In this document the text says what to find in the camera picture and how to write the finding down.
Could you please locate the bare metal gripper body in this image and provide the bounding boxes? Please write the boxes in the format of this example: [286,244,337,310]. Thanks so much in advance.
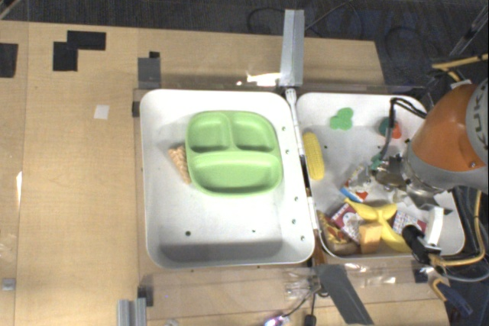
[372,153,437,210]

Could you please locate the white red blue carton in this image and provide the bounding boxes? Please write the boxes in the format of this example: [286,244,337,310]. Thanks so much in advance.
[338,163,378,204]

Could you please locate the orange carrot with green top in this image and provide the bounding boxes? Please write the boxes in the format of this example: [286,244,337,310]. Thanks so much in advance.
[377,116,403,140]

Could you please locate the yellow banana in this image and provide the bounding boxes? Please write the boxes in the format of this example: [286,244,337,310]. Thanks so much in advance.
[343,197,413,253]

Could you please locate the white plastic tray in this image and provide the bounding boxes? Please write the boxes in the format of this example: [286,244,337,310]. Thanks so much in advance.
[296,92,467,260]
[138,88,316,270]

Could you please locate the white patterned packet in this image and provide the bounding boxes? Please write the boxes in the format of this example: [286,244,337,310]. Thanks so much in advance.
[392,210,429,238]

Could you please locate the red and white carton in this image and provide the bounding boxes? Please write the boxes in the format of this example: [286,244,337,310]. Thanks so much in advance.
[329,202,364,244]

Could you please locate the yellow cheese block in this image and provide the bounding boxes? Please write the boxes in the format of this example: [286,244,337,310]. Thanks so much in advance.
[358,222,384,255]

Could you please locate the green broccoli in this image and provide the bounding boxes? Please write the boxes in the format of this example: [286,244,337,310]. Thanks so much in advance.
[329,107,355,132]

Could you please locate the yellow corn cob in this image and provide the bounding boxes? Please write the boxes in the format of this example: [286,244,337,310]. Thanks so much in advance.
[302,131,326,182]

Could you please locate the pizza slice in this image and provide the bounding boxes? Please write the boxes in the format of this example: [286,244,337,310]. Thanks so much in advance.
[316,209,359,257]

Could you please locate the green divided plate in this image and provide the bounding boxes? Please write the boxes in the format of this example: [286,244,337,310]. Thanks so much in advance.
[184,110,284,198]

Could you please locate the tan waffle biscuit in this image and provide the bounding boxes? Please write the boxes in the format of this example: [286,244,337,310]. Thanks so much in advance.
[167,144,193,186]

